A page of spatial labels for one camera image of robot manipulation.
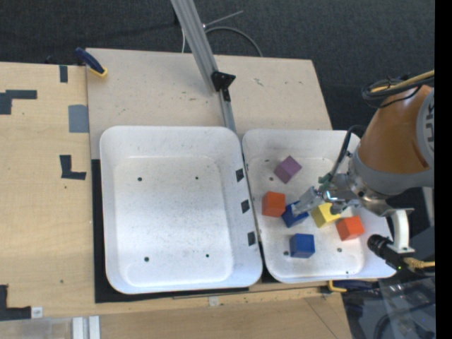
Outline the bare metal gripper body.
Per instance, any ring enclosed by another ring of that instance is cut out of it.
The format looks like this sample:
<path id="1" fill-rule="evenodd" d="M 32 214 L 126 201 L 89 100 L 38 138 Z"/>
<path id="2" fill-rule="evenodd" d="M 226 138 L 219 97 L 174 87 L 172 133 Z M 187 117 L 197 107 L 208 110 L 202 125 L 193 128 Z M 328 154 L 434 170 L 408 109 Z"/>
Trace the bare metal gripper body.
<path id="1" fill-rule="evenodd" d="M 345 203 L 348 207 L 364 208 L 377 216 L 391 216 L 394 208 L 386 202 L 387 196 L 370 189 L 360 176 L 339 173 L 325 176 L 323 200 L 327 203 Z"/>

